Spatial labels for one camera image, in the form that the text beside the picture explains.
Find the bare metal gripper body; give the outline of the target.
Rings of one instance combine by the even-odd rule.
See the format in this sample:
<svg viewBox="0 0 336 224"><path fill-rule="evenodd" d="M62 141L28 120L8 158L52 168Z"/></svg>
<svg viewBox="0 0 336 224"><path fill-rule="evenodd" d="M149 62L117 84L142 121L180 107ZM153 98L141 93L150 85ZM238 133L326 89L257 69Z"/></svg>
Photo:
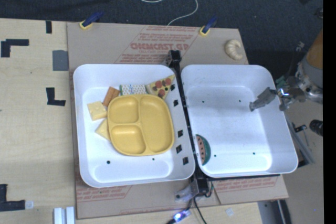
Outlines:
<svg viewBox="0 0 336 224"><path fill-rule="evenodd" d="M323 89L308 76L303 68L298 68L294 76L281 76L276 80L278 95L284 104L310 100L323 103Z"/></svg>

